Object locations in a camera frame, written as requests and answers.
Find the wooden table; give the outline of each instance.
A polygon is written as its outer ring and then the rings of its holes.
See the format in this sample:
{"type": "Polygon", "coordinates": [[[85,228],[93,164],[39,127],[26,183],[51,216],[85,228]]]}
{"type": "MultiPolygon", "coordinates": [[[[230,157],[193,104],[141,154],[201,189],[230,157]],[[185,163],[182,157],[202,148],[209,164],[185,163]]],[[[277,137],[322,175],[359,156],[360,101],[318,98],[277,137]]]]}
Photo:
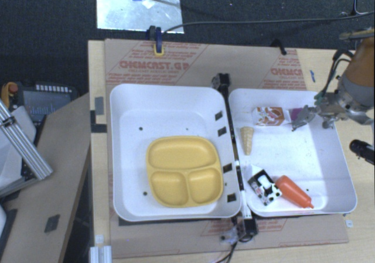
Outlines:
{"type": "MultiPolygon", "coordinates": [[[[299,61],[308,90],[320,91],[327,79],[334,50],[297,49],[299,61]],[[310,70],[315,74],[312,81],[310,70]]],[[[105,95],[104,42],[90,41],[88,44],[91,110],[95,110],[95,99],[105,95]]],[[[341,74],[345,65],[338,68],[341,74]]],[[[106,111],[96,116],[96,123],[106,123],[106,111]]],[[[353,121],[336,123],[347,164],[357,193],[358,204],[354,212],[344,217],[351,220],[353,227],[347,229],[349,243],[306,247],[285,247],[263,250],[235,251],[231,262],[371,262],[375,258],[375,208],[374,208],[374,166],[358,160],[349,150],[353,139],[372,142],[370,127],[360,126],[353,121]]],[[[91,155],[93,171],[94,234],[103,235],[103,242],[96,246],[110,244],[108,212],[108,159],[107,138],[101,133],[91,134],[91,155]]],[[[114,259],[115,263],[134,262],[216,262],[226,255],[224,252],[201,254],[168,255],[158,257],[114,259]]]]}

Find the black carpet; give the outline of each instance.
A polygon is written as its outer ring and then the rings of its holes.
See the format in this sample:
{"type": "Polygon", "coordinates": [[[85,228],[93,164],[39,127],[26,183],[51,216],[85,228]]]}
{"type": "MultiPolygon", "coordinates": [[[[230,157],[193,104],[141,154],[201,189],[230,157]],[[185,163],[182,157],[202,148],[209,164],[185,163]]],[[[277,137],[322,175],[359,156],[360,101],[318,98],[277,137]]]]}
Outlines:
{"type": "MultiPolygon", "coordinates": [[[[181,0],[184,22],[335,18],[350,12],[353,0],[181,0]]],[[[359,0],[373,11],[374,0],[359,0]]],[[[143,39],[139,32],[96,28],[96,0],[0,0],[0,84],[9,80],[54,81],[88,90],[87,41],[108,37],[143,39]]],[[[374,16],[349,21],[268,25],[191,26],[180,42],[337,49],[342,32],[374,26],[374,16]]]]}

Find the white plastic tray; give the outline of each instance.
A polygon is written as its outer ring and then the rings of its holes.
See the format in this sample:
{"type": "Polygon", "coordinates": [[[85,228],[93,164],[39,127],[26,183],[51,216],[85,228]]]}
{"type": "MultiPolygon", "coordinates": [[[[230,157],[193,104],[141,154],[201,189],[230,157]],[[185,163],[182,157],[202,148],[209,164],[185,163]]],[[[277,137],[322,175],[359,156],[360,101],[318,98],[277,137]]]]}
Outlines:
{"type": "Polygon", "coordinates": [[[357,204],[357,197],[347,168],[336,129],[323,129],[323,119],[316,116],[304,127],[292,132],[291,125],[262,127],[253,124],[255,107],[301,108],[313,106],[315,92],[290,90],[236,89],[229,97],[236,134],[238,156],[246,189],[247,204],[264,217],[303,214],[348,213],[357,204]],[[241,146],[240,128],[254,128],[253,149],[249,156],[241,146]],[[276,181],[282,175],[290,177],[312,198],[314,209],[301,209],[278,198],[264,206],[247,183],[263,168],[276,181]]]}
{"type": "Polygon", "coordinates": [[[238,213],[240,192],[223,97],[202,87],[122,84],[110,95],[114,207],[129,221],[184,218],[225,218],[238,213]],[[216,114],[222,117],[216,120],[216,114]],[[218,130],[226,134],[218,136],[218,130]],[[146,150],[161,137],[201,136],[216,147],[222,166],[224,191],[205,206],[170,208],[152,196],[146,172],[146,150]],[[228,202],[228,195],[236,200],[228,202]]]}

